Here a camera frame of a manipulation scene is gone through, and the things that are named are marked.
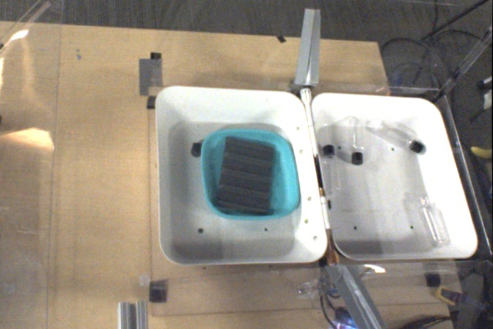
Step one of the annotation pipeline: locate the dark grey ribbed block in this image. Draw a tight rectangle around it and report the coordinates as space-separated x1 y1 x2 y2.
215 136 277 216

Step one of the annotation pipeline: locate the teal bowl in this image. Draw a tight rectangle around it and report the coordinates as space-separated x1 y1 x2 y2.
200 127 302 221

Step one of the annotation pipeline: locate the white plastic tray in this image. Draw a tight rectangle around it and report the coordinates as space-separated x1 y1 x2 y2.
310 92 480 262
154 85 329 267

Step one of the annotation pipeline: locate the thin black and white rod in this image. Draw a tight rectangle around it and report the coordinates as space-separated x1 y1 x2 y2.
300 88 337 267

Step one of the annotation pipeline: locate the clear plastic bottle black cap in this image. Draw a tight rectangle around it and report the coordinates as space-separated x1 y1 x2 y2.
345 116 366 166
321 143 343 199
364 119 427 156

